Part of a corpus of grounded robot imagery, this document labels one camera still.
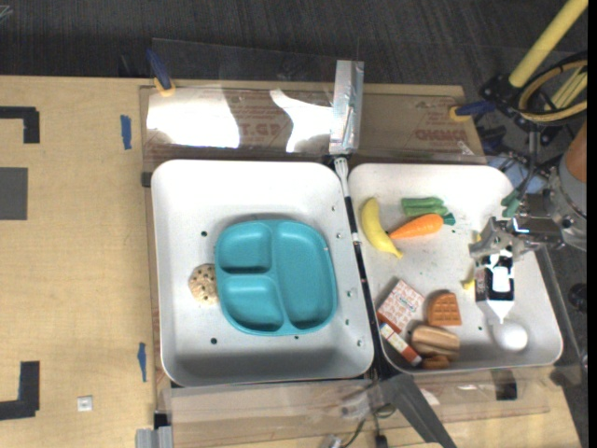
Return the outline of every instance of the carrot top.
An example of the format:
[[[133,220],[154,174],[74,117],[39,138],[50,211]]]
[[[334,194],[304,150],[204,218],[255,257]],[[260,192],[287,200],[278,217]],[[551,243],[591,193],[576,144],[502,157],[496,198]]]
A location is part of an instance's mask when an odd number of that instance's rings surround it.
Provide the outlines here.
[[[439,214],[425,214],[390,232],[390,238],[404,239],[407,237],[433,234],[441,229],[443,223],[444,219]]]

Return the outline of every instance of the dark floor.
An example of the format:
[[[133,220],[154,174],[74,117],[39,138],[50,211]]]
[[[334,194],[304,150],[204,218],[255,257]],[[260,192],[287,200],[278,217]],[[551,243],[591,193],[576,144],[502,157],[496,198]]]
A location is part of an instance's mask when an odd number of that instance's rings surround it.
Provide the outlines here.
[[[116,77],[122,54],[146,73],[145,49],[165,38],[358,58],[366,82],[457,84],[474,101],[489,78],[512,71],[565,1],[0,0],[14,11],[0,22],[0,74]],[[548,62],[587,47],[585,12]],[[525,134],[506,119],[498,123],[508,127],[505,143],[523,151]],[[569,143],[562,132],[542,159]],[[574,284],[587,282],[586,252],[566,247],[551,255],[582,350],[586,316],[566,297]],[[566,392],[588,446],[586,374]]]

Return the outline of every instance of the teal plate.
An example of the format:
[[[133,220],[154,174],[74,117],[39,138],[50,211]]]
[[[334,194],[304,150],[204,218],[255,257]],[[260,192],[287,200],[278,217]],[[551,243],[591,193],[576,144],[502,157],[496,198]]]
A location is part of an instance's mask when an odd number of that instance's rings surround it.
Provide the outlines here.
[[[226,228],[215,245],[215,277],[226,319],[254,335],[319,330],[338,306],[326,241],[294,220],[255,220]]]

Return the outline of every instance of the banana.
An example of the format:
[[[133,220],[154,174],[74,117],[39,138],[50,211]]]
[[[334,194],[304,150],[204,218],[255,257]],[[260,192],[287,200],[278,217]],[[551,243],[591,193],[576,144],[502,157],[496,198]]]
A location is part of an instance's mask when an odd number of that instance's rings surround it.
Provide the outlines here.
[[[363,209],[361,209],[361,225],[373,247],[383,252],[394,254],[397,258],[402,259],[402,252],[396,249],[392,239],[385,233],[382,224],[380,224],[380,205],[377,199],[369,198],[363,205]]]

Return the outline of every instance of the wooden table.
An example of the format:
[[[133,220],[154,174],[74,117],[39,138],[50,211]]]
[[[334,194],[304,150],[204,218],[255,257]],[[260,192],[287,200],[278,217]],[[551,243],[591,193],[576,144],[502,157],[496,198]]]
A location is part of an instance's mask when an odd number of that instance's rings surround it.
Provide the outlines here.
[[[0,400],[18,397],[22,361],[40,363],[35,417],[0,421],[0,446],[133,447],[152,427],[155,364],[140,183],[145,79],[0,77],[1,106],[34,106],[41,143],[0,119],[0,167],[28,168],[27,220],[0,220]],[[407,91],[369,85],[366,93]],[[457,87],[444,89],[462,100]],[[415,94],[437,88],[413,87]],[[122,115],[132,121],[123,145]],[[146,380],[138,360],[146,348]],[[92,396],[91,411],[77,398]],[[578,446],[562,391],[548,413],[447,424],[462,446]],[[420,442],[411,428],[394,445]],[[250,446],[302,447],[314,441]],[[372,446],[370,437],[354,446]]]

